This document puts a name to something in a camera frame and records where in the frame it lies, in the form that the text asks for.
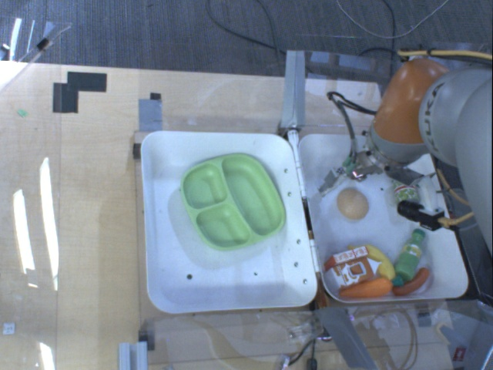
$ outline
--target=brown sausage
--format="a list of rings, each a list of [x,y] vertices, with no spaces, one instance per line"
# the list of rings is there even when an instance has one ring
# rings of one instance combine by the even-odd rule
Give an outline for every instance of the brown sausage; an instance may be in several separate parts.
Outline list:
[[[392,292],[394,292],[396,296],[405,296],[406,294],[410,294],[421,288],[428,277],[430,277],[430,271],[426,267],[422,267],[418,270],[412,280],[406,282],[401,287],[393,287]]]

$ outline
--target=beige ball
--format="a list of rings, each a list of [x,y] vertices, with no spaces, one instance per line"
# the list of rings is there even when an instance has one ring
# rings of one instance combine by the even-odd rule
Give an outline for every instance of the beige ball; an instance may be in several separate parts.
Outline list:
[[[337,195],[337,208],[346,218],[363,219],[368,213],[368,199],[359,190],[347,188]]]

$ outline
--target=white cable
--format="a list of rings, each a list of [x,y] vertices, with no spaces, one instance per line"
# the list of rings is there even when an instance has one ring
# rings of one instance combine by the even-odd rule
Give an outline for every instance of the white cable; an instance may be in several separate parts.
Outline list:
[[[408,34],[411,34],[414,30],[416,30],[423,22],[427,21],[429,18],[431,18],[434,14],[436,14],[440,9],[442,9],[450,0],[445,0],[443,3],[441,3],[431,14],[426,15],[422,20],[420,20],[416,25],[411,26],[411,30],[399,34],[399,35],[380,35],[377,33],[372,32],[371,30],[365,28],[363,25],[360,23],[356,22],[351,15],[349,15],[344,8],[342,8],[342,5],[340,4],[339,0],[336,0],[337,5],[339,6],[339,9],[349,18],[350,21],[352,21],[357,27],[360,29],[363,29],[366,33],[371,34],[375,37],[378,37],[379,39],[386,39],[386,40],[392,40],[392,39],[400,39],[401,37],[405,37]]]

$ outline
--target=white tray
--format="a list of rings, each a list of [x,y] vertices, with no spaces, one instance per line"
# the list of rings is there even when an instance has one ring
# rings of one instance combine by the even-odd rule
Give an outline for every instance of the white tray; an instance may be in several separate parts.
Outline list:
[[[161,311],[187,313],[299,307],[317,290],[293,151],[270,134],[155,132],[142,144],[147,289]],[[218,251],[200,239],[179,193],[204,160],[247,153],[266,168],[286,209],[281,231]]]
[[[362,146],[364,138],[359,137],[358,141]],[[389,191],[391,181],[385,174],[369,176],[360,183],[345,180],[323,198],[318,193],[317,188],[323,183],[328,171],[332,167],[342,165],[349,154],[349,149],[348,135],[313,134],[305,136],[300,142],[300,158],[320,265],[323,265],[332,254],[346,251],[348,244],[365,243],[379,247],[394,261],[404,242],[411,236],[412,230],[419,226],[397,214],[397,209],[391,201],[392,193]],[[422,156],[410,165],[410,168],[423,174],[434,171],[429,155]],[[436,178],[434,185],[437,190],[440,189]],[[337,209],[337,195],[346,187],[357,188],[368,199],[370,209],[362,220],[348,220]],[[446,209],[442,196],[438,196],[438,201],[439,207]],[[431,278],[425,286],[408,296],[388,295],[356,302],[458,298],[465,293],[468,287],[468,274],[455,234],[446,229],[425,232],[427,247],[418,265],[418,267],[426,265],[431,270]],[[327,274],[324,275],[323,280],[325,288],[334,298],[342,302],[355,302],[355,300],[341,299],[337,288],[327,278]]]

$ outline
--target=toy sausage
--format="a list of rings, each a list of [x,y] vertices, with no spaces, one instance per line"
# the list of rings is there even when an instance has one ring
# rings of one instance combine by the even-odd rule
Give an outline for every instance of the toy sausage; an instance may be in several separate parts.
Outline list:
[[[394,292],[396,296],[405,296],[406,294],[410,294],[421,288],[428,277],[430,277],[430,271],[426,267],[422,267],[418,270],[412,280],[406,282],[400,287],[393,287],[392,292]]]
[[[342,289],[339,295],[342,298],[378,298],[391,290],[392,283],[387,278],[379,277]]]

